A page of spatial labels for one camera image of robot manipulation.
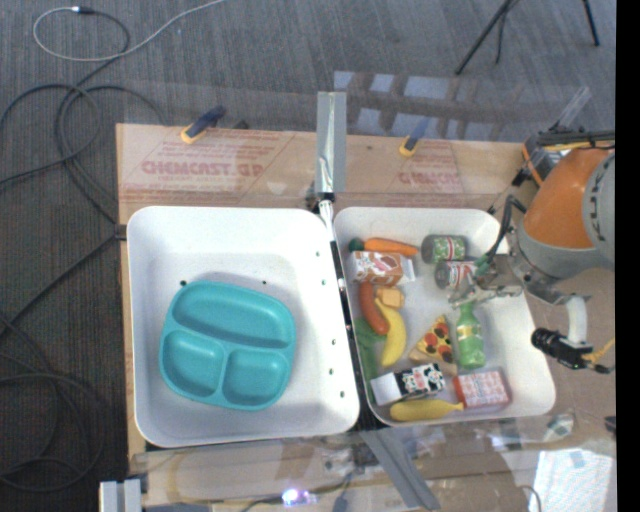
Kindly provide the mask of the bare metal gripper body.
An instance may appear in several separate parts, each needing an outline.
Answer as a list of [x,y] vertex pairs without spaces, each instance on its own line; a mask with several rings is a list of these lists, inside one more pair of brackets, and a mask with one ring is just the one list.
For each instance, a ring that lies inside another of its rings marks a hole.
[[531,265],[522,255],[497,254],[485,274],[479,277],[483,289],[495,291],[500,297],[517,296],[523,291],[551,305],[564,305],[568,295],[548,276]]

